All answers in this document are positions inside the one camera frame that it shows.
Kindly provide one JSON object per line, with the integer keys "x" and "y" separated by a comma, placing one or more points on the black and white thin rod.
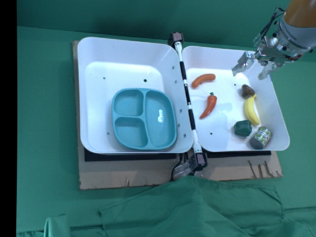
{"x": 188, "y": 100}

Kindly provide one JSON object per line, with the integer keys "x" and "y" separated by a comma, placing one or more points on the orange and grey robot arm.
{"x": 301, "y": 6}

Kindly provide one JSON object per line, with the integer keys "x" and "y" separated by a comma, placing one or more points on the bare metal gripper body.
{"x": 276, "y": 52}

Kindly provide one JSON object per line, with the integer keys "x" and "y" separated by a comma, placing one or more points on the white plastic tray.
{"x": 222, "y": 132}
{"x": 123, "y": 58}

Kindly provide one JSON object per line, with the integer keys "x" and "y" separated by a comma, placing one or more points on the green cloth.
{"x": 197, "y": 211}

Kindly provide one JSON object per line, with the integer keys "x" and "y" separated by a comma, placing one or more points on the blue divided plate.
{"x": 158, "y": 117}

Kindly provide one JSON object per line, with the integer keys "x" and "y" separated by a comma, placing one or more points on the orange sausage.
{"x": 203, "y": 79}

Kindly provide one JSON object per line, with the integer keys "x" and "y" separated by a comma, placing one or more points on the yellow banana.
{"x": 250, "y": 110}

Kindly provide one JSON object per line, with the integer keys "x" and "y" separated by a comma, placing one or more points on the orange carrot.
{"x": 210, "y": 105}

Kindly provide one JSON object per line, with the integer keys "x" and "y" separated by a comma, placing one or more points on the small can with green label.
{"x": 261, "y": 137}

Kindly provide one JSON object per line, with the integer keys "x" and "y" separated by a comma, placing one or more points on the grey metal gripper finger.
{"x": 268, "y": 70}
{"x": 243, "y": 63}

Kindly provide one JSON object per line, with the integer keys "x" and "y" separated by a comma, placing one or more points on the brown cardboard board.
{"x": 148, "y": 169}

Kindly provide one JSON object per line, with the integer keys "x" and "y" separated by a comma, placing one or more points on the brown mushroom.
{"x": 247, "y": 90}

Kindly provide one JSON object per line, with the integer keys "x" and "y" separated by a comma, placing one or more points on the green bell pepper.
{"x": 243, "y": 128}

